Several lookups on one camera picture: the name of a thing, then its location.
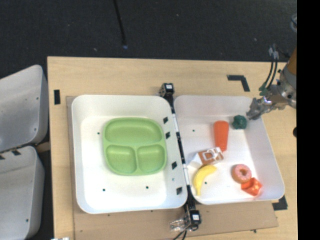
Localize yellow banana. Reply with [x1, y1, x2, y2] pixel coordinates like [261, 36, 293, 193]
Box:
[192, 164, 218, 197]

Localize red cube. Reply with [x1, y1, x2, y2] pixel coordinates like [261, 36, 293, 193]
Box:
[241, 177, 263, 198]

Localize orange and white carton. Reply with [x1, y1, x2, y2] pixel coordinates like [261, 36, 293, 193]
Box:
[190, 146, 225, 167]

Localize pink doughnut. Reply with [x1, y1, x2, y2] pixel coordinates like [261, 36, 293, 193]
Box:
[231, 164, 253, 185]

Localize black block with thin wires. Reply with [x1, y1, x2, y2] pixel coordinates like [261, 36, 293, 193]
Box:
[159, 82, 176, 98]
[184, 208, 202, 231]

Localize orange carrot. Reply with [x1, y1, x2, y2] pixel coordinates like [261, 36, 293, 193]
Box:
[213, 120, 230, 153]

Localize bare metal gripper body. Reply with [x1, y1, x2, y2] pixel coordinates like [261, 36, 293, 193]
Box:
[262, 83, 298, 110]

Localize thin black and white rod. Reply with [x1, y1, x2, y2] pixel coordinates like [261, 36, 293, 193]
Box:
[166, 93, 196, 211]

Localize green broccoli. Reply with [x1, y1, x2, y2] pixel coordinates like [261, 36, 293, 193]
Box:
[231, 115, 248, 131]

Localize green divided plate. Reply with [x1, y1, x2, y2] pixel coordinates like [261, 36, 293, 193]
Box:
[102, 117, 168, 177]

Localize white plastic tray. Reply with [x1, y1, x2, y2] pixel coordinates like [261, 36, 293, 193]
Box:
[173, 95, 286, 206]
[71, 94, 189, 215]

